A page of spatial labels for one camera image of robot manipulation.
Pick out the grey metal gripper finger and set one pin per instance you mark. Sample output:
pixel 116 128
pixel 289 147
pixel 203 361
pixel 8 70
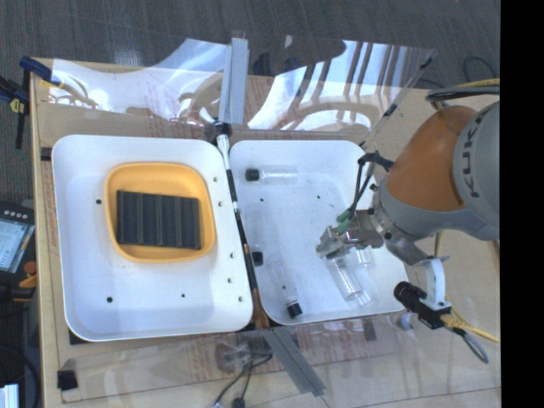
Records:
pixel 326 242
pixel 347 245

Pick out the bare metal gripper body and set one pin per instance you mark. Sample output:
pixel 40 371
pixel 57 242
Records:
pixel 367 228

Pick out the clear plastic bottle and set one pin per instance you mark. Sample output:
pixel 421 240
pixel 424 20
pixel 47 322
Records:
pixel 257 258
pixel 289 291
pixel 348 276
pixel 272 173

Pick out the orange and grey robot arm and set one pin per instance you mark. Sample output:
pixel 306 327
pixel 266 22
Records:
pixel 425 164

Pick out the white plastic tray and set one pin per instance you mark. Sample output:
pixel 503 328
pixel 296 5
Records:
pixel 297 219
pixel 149 296

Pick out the clear plastic bottle, black cap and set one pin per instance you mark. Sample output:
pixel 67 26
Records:
pixel 257 258
pixel 289 291
pixel 272 173

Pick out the thin black and white rod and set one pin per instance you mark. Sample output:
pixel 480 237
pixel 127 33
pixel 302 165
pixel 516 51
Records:
pixel 238 215

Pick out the black ribbed rectangular block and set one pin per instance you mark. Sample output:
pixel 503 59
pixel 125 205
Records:
pixel 157 219

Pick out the yellow square bowl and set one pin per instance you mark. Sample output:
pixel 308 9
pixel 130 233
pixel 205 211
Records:
pixel 157 177

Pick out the brown cardboard board, red print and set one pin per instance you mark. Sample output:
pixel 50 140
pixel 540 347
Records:
pixel 127 119

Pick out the black cylinder on white bracket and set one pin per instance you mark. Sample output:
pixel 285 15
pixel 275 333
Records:
pixel 418 300

